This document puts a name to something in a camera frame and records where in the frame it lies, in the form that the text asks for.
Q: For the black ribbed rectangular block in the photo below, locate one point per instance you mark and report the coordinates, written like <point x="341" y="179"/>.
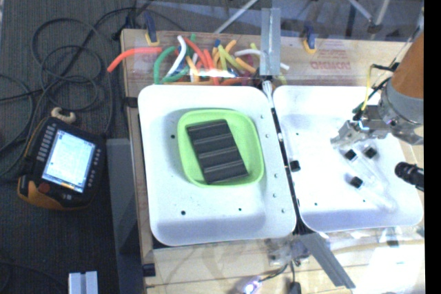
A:
<point x="217" y="151"/>

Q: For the white foam tube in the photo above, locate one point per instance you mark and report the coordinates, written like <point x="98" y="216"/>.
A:
<point x="249" y="52"/>
<point x="182" y="51"/>

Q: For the white plastic tray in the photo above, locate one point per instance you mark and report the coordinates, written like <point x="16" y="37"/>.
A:
<point x="213" y="213"/>
<point x="324" y="196"/>

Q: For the green plate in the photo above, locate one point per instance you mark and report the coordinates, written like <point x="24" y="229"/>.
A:
<point x="251" y="144"/>

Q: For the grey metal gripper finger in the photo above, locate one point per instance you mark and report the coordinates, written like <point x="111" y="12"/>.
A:
<point x="349" y="127"/>
<point x="344" y="140"/>

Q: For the yellow-green foam tube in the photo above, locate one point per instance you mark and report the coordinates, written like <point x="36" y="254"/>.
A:
<point x="229" y="58"/>

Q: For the orange foam tube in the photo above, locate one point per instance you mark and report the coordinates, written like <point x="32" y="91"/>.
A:
<point x="225" y="47"/>
<point x="246" y="66"/>

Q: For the brown cardboard board, red print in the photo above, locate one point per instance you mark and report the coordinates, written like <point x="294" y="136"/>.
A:
<point x="310" y="62"/>

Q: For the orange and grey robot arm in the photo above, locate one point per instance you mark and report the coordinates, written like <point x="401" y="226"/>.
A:
<point x="410" y="79"/>

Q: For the long red-orange foam tube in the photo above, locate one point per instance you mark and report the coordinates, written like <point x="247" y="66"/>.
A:
<point x="134" y="54"/>

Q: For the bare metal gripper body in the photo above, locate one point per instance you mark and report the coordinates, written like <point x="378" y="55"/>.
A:
<point x="375" y="120"/>

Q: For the black cylinder on white bracket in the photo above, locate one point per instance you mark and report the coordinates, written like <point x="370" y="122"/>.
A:
<point x="410" y="173"/>

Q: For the curved green foam tube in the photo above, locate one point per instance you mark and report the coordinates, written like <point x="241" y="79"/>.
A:
<point x="159" y="62"/>

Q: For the clear vial with black cap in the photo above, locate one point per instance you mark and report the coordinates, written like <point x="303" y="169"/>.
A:
<point x="370" y="151"/>
<point x="356" y="181"/>
<point x="350" y="155"/>

